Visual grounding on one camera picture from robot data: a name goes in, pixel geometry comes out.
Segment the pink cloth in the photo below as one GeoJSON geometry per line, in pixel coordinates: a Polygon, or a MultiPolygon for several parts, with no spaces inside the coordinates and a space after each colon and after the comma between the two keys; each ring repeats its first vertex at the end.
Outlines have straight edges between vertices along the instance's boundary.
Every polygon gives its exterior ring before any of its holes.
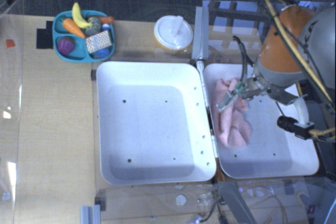
{"type": "Polygon", "coordinates": [[[248,110],[247,102],[241,98],[226,108],[222,113],[219,112],[217,104],[222,101],[226,91],[234,90],[238,79],[224,81],[219,79],[212,96],[211,113],[214,123],[214,131],[224,146],[229,148],[246,146],[252,133],[251,125],[245,121],[243,112],[248,110]]]}

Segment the white lid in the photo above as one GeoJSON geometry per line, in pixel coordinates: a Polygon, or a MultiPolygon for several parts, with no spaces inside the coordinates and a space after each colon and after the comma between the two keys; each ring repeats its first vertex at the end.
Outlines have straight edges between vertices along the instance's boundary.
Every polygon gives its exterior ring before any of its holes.
{"type": "Polygon", "coordinates": [[[190,25],[181,16],[161,17],[154,26],[154,34],[163,46],[181,50],[193,40],[193,31],[190,25]]]}

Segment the white plastic tray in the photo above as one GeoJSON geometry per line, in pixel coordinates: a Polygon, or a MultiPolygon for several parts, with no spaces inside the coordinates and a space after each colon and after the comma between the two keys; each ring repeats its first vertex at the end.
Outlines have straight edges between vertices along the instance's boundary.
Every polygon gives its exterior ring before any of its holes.
{"type": "MultiPolygon", "coordinates": [[[[205,68],[204,78],[209,103],[218,79],[239,78],[241,65],[211,64],[205,68]]],[[[298,95],[295,86],[287,89],[298,95]]],[[[247,146],[226,148],[217,143],[223,171],[233,178],[261,178],[303,176],[315,174],[319,159],[313,141],[304,141],[277,126],[281,116],[274,100],[268,96],[255,97],[244,114],[252,126],[252,135],[247,146]]],[[[293,105],[280,105],[286,116],[297,119],[293,105]]]]}
{"type": "Polygon", "coordinates": [[[216,171],[198,71],[105,62],[97,70],[101,172],[114,185],[195,182],[216,171]]]}

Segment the orange carrot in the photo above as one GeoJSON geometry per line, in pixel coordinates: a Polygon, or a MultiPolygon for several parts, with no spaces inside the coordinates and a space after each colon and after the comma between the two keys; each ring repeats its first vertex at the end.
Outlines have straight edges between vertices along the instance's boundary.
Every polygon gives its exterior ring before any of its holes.
{"type": "Polygon", "coordinates": [[[114,18],[112,16],[96,16],[96,15],[89,15],[87,16],[87,19],[95,17],[100,19],[102,24],[113,24],[114,23],[114,18]]]}
{"type": "Polygon", "coordinates": [[[80,28],[77,26],[77,24],[70,18],[64,18],[62,21],[63,27],[68,30],[70,33],[79,36],[81,38],[85,38],[84,33],[80,28]]]}

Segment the teal divided plate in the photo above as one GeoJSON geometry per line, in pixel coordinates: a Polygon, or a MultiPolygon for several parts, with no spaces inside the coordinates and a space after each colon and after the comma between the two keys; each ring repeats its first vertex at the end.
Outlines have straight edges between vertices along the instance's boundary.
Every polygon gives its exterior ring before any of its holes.
{"type": "MultiPolygon", "coordinates": [[[[83,18],[86,18],[87,16],[107,16],[105,13],[102,12],[96,12],[95,10],[82,10],[82,16],[83,18]]],[[[85,43],[85,39],[78,37],[74,34],[69,33],[68,31],[66,31],[62,25],[62,20],[61,18],[65,16],[67,18],[72,18],[72,12],[71,11],[67,11],[67,12],[62,12],[60,14],[58,14],[53,22],[53,31],[52,31],[52,40],[54,42],[54,49],[57,53],[57,55],[63,59],[64,61],[68,61],[68,62],[101,62],[101,61],[105,61],[107,59],[109,59],[112,54],[114,53],[114,48],[115,48],[115,38],[114,38],[114,30],[113,30],[113,26],[112,24],[110,24],[111,29],[110,34],[111,34],[111,38],[112,38],[112,46],[108,47],[109,49],[109,54],[103,58],[98,58],[95,59],[94,55],[89,54],[87,47],[86,47],[86,43],[85,43]],[[62,55],[58,49],[57,49],[57,41],[59,41],[61,38],[64,37],[69,37],[72,39],[73,43],[75,44],[75,48],[74,50],[68,54],[68,55],[62,55]]]]}

